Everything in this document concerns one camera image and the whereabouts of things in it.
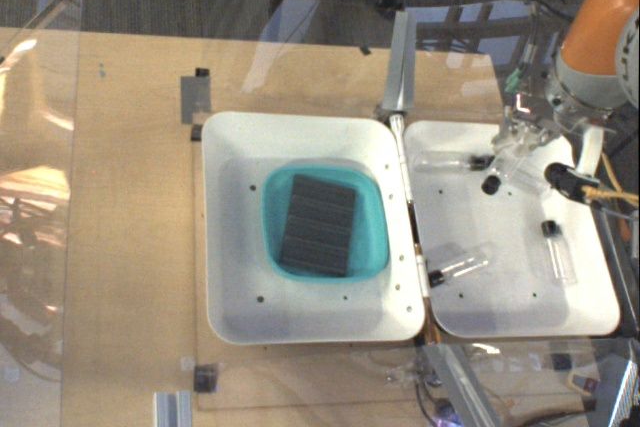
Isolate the black cylinder on white bracket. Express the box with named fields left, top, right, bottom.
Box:
left=543, top=124, right=605, bottom=207

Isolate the black ribbed block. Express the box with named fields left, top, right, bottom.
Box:
left=277, top=173, right=358, bottom=279

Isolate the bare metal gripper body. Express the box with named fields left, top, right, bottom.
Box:
left=503, top=83, right=617, bottom=139

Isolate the clear bottle with black cap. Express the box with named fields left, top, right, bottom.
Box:
left=540, top=219, right=580, bottom=287
left=411, top=149, right=496, bottom=175
left=426, top=241, right=492, bottom=289
left=480, top=157, right=547, bottom=197

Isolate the white plastic tray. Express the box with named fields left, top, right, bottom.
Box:
left=200, top=110, right=427, bottom=347
left=401, top=119, right=623, bottom=339

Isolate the teal bowl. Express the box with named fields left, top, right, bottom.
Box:
left=260, top=163, right=392, bottom=285

